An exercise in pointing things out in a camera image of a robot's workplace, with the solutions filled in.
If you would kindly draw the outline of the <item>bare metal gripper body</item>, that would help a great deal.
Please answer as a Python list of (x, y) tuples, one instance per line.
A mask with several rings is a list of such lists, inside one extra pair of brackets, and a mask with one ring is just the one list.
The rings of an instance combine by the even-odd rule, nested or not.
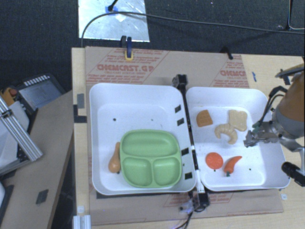
[(291, 152), (299, 152), (304, 145), (297, 143), (300, 136), (292, 134), (277, 122), (257, 122), (255, 124), (255, 141), (264, 143), (277, 143), (286, 147)]

